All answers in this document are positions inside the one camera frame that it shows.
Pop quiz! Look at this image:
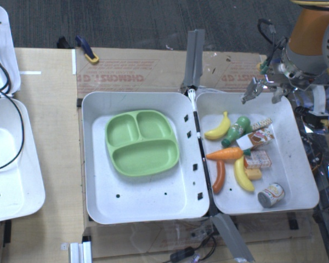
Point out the yellow banana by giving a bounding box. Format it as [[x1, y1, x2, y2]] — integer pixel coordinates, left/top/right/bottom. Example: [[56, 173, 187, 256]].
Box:
[[233, 155, 256, 193], [203, 111, 232, 141]]

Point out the white plastic tray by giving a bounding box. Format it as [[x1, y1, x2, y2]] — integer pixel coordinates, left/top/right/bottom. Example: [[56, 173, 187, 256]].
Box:
[[195, 92, 320, 216], [0, 97, 46, 225], [0, 3, 21, 99], [81, 91, 211, 225]]

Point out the white and brown carton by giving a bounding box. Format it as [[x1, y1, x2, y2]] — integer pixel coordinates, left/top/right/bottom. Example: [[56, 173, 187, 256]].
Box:
[[236, 127, 276, 151]]

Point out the red sausage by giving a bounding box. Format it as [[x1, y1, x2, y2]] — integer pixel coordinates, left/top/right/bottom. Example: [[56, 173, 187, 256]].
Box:
[[212, 159, 226, 195]]

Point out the green divided plate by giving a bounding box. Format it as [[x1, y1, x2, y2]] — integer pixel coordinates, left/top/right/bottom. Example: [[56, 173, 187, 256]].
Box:
[[105, 109, 180, 178]]

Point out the brown cardboard board red print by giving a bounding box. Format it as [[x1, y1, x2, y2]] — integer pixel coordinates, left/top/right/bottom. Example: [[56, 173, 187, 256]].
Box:
[[76, 47, 314, 259]]

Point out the orange and white striped packet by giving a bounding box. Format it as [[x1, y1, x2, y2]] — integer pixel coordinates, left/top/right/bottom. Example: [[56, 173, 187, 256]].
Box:
[[252, 117, 273, 132]]

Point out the yellow cheese block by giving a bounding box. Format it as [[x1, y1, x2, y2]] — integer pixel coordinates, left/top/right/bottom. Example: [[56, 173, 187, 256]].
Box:
[[245, 168, 263, 181]]

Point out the green bottle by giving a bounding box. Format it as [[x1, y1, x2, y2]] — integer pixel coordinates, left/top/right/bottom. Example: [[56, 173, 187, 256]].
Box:
[[220, 116, 252, 148]]

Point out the white can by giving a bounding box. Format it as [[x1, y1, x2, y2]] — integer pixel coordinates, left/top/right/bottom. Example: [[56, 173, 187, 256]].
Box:
[[257, 182, 286, 209]]

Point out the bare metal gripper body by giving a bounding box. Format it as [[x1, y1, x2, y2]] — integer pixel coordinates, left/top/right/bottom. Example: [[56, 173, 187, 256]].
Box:
[[264, 60, 329, 92]]

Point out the orange carrot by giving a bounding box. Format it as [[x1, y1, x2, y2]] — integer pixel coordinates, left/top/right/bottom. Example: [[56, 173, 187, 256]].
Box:
[[205, 146, 252, 162]]

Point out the black cylinder on white bracket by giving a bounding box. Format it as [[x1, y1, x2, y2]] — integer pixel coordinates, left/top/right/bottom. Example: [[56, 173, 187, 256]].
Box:
[[294, 84, 329, 129]]

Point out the orange and white carton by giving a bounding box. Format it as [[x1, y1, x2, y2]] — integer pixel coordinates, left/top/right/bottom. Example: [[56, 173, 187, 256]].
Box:
[[243, 150, 273, 170]]

